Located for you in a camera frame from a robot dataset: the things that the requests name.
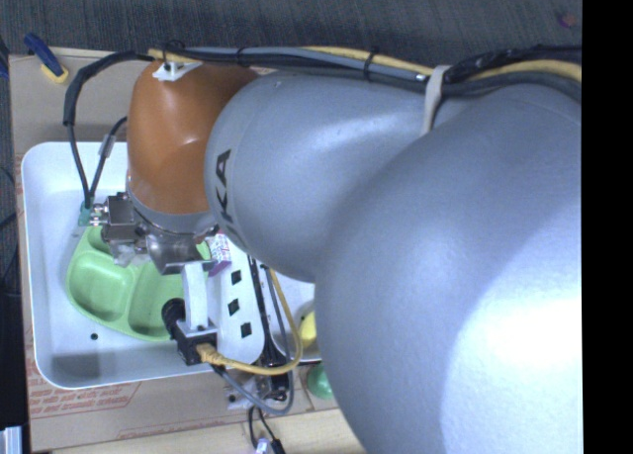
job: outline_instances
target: white strap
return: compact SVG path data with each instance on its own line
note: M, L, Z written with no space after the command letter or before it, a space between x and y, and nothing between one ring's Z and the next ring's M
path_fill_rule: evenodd
M450 68L450 65L438 65L433 69L433 73L426 83L426 92L424 94L424 119L422 120L422 131L420 136L433 129L433 121L435 120L435 111L442 100L442 79L444 72Z

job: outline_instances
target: green divided tray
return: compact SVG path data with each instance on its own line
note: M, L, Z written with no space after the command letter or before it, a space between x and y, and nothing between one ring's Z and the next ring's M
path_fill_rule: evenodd
M205 243L198 250L210 258ZM169 339L162 306L183 297L180 275L160 275L152 262L126 268L115 264L100 227L89 227L81 236L66 273L66 293L87 317L147 341Z

